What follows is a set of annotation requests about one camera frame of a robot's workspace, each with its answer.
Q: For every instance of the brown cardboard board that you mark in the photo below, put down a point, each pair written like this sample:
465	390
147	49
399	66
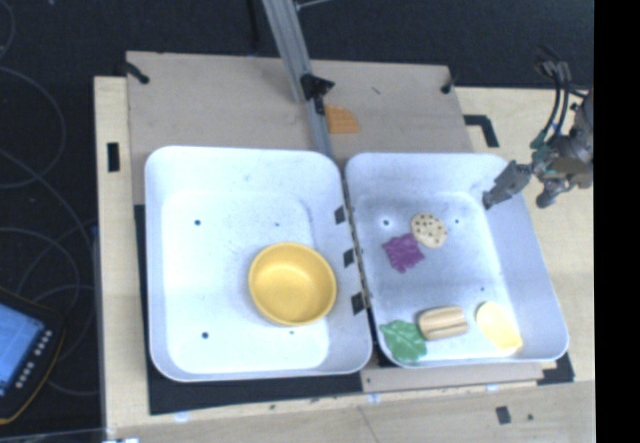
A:
210	101

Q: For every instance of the thin black and white rod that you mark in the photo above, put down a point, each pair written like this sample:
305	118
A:
358	246

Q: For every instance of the tan bread roll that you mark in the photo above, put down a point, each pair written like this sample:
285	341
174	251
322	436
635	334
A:
442	322

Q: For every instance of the purple grapes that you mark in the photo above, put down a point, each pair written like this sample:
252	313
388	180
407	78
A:
403	252

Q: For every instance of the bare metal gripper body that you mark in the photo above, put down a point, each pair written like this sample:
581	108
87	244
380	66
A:
572	161

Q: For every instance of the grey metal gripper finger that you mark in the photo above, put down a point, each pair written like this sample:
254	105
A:
551	193
507	183

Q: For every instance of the orange toy slice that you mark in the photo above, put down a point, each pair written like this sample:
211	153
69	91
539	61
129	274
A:
342	120

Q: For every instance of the white plastic tray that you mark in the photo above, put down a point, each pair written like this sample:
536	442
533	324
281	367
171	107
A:
450	276
210	251

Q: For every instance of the beige chocolate chip biscuit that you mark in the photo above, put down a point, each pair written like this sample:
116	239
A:
429	230

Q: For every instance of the green lettuce leaf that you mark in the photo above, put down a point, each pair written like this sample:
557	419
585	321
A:
404	340

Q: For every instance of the yellow bowl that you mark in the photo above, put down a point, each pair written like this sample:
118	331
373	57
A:
292	283

